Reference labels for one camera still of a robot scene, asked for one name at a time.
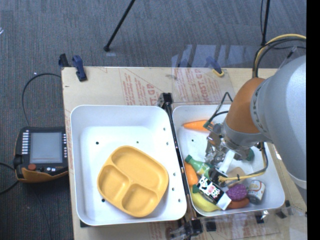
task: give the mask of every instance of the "blue clamp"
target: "blue clamp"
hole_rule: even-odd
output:
[[[87,80],[87,76],[84,70],[84,64],[79,55],[74,55],[72,57],[73,66],[77,69],[76,76],[79,81]]]
[[[208,67],[209,65],[212,65],[212,67],[214,68],[214,70],[212,70],[218,77],[222,77],[225,73],[222,71],[219,63],[212,58],[211,56],[206,58],[206,64],[205,64],[205,68]]]

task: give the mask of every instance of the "green bottle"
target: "green bottle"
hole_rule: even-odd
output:
[[[209,170],[212,168],[211,164],[201,162],[194,160],[191,155],[188,154],[188,156],[184,159],[184,161],[190,165],[192,165],[193,169],[195,170],[196,174],[199,176],[205,176],[207,179],[210,179],[209,177]]]

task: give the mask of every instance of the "screen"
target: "screen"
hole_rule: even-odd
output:
[[[30,163],[62,163],[62,133],[31,133]]]

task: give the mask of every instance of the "small can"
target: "small can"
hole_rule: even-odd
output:
[[[261,203],[266,190],[266,185],[260,180],[252,180],[248,189],[248,198],[252,204],[258,205]]]

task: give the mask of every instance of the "white tray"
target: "white tray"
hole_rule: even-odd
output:
[[[76,211],[90,226],[172,221],[183,217],[187,202],[167,113],[157,106],[81,105],[70,116]],[[97,177],[118,147],[133,146],[161,163],[168,187],[155,210],[133,217],[102,201]]]
[[[181,105],[173,110],[172,117],[174,121],[174,127],[177,135],[177,142],[180,149],[180,153],[183,159],[187,155],[191,155],[195,160],[205,161],[207,147],[207,136],[209,132],[195,131],[186,129],[183,124],[198,120],[208,120],[215,112],[217,105]],[[223,105],[219,112],[228,111],[230,105]],[[225,114],[218,115],[213,119],[213,123],[222,123],[226,117]],[[268,158],[268,168],[263,175],[245,179],[242,183],[249,186],[252,180],[259,180],[265,184],[265,193],[263,195],[262,202],[259,205],[250,203],[248,206],[239,209],[229,210],[216,210],[212,212],[206,212],[202,209],[193,206],[194,209],[201,215],[206,217],[229,215],[236,213],[252,212],[259,210],[276,209],[282,206],[285,202],[285,193],[281,185],[277,170],[275,168],[273,159],[271,157],[268,146],[265,145],[266,154]],[[235,167],[241,167],[246,174],[250,174],[261,170],[264,167],[263,157],[261,152],[253,147],[254,160],[249,162],[247,160],[237,161],[233,160],[230,164],[229,171]]]

